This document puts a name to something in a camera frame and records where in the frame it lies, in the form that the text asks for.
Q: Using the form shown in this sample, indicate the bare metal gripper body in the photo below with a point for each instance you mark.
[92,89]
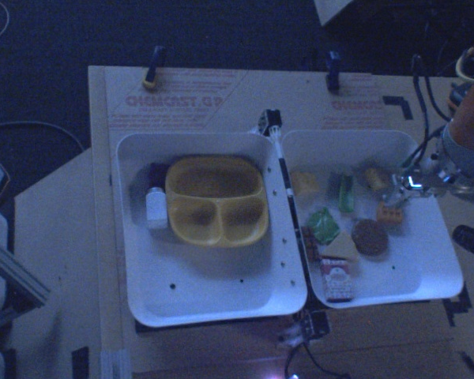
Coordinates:
[420,182]

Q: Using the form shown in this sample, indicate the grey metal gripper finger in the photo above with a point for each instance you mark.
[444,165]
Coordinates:
[403,200]
[389,200]

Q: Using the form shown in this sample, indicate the orange toy block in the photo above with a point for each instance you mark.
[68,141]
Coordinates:
[389,214]

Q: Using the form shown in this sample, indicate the small yellow can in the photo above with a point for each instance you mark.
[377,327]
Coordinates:
[377,179]

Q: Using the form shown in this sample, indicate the brown round biscuit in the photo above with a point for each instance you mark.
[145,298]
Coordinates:
[369,237]

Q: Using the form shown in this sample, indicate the white plastic tray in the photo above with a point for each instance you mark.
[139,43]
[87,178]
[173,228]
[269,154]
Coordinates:
[414,259]
[205,282]

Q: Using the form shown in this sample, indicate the beige pizza slice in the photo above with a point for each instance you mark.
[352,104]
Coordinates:
[341,248]

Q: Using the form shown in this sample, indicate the green packet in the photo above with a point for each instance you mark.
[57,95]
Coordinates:
[323,226]

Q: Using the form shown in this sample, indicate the yellow toy bread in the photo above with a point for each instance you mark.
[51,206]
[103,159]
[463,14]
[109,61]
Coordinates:
[304,183]

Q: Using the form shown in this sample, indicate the brown chocolate bar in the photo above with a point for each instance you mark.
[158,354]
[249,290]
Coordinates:
[310,245]

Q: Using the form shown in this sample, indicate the red and white carton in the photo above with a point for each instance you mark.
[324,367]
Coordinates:
[337,280]

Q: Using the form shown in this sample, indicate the thin black and white rod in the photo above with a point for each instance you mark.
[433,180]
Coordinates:
[288,188]

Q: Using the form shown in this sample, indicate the yellow divided plate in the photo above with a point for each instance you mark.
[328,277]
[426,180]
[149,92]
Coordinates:
[217,203]

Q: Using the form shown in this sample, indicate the brown cardboard board red print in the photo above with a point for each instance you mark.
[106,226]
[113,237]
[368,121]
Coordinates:
[221,93]

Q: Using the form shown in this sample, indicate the dark purple block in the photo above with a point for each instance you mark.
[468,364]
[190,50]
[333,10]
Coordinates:
[158,175]

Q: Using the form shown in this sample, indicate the white plastic bottle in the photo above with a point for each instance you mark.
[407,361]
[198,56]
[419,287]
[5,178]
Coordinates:
[156,209]

